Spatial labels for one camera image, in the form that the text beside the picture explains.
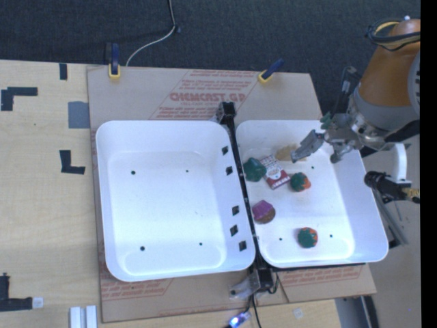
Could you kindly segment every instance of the cardboard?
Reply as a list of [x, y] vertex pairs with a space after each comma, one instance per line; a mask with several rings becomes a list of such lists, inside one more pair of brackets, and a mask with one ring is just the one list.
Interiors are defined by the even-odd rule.
[[[235, 123], [245, 120], [317, 120], [322, 117], [308, 74], [275, 73], [265, 84], [257, 72], [122, 68], [110, 79], [107, 66], [88, 66], [100, 291], [103, 322], [175, 316], [246, 307], [230, 299], [229, 287], [246, 271], [126, 283], [104, 261], [95, 135], [109, 120], [209, 120], [222, 101], [235, 103]], [[376, 291], [366, 264], [280, 272], [278, 290], [261, 295], [258, 305], [278, 305]]]

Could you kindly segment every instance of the white tray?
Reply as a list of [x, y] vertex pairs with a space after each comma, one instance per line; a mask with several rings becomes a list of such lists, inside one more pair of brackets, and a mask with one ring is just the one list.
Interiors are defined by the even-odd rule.
[[108, 269], [135, 282], [239, 271], [255, 257], [227, 131], [112, 121], [96, 134]]
[[[284, 146], [299, 145], [307, 134], [320, 131], [315, 120], [248, 121], [236, 130], [240, 158], [262, 159]], [[276, 210], [267, 224], [255, 224], [259, 250], [274, 267], [314, 267], [375, 262], [387, 254], [388, 242], [358, 151], [345, 154], [342, 161], [329, 160], [333, 149], [327, 143], [304, 161], [279, 161], [289, 174], [303, 172], [311, 187], [301, 192], [286, 184], [272, 190], [264, 179], [246, 181], [251, 206], [266, 200]], [[299, 229], [318, 232], [313, 248], [298, 244]]]

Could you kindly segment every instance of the hole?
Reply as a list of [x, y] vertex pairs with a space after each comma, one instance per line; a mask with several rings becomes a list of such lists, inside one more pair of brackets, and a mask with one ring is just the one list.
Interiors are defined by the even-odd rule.
[[235, 236], [236, 233], [238, 232], [237, 225], [232, 226], [230, 231], [231, 231], [231, 236]]
[[238, 246], [240, 247], [240, 251], [245, 250], [247, 248], [246, 241], [239, 242]]

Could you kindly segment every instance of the blue clamp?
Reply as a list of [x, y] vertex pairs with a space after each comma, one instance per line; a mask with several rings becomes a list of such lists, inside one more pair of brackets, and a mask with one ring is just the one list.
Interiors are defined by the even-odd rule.
[[276, 72], [283, 65], [284, 65], [284, 60], [282, 58], [278, 59], [268, 69], [258, 74], [258, 80], [263, 84], [267, 83], [271, 79], [272, 74]]
[[108, 73], [111, 79], [120, 78], [121, 68], [118, 62], [119, 59], [119, 49], [118, 44], [111, 45], [111, 63], [108, 66]]

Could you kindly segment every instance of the table surface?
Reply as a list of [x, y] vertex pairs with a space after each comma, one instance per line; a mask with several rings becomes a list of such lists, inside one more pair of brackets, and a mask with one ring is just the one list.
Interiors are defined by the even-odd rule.
[[[42, 309], [0, 313], [0, 327], [67, 327], [69, 308], [86, 305], [97, 306], [99, 327], [225, 326], [238, 311], [101, 323], [90, 131], [68, 128], [68, 103], [88, 101], [86, 68], [68, 64], [60, 81], [59, 64], [0, 61], [2, 90], [38, 88], [0, 112], [0, 273], [11, 298], [44, 298]], [[60, 150], [85, 173], [61, 174]], [[340, 328], [334, 299], [257, 311], [262, 327]]]

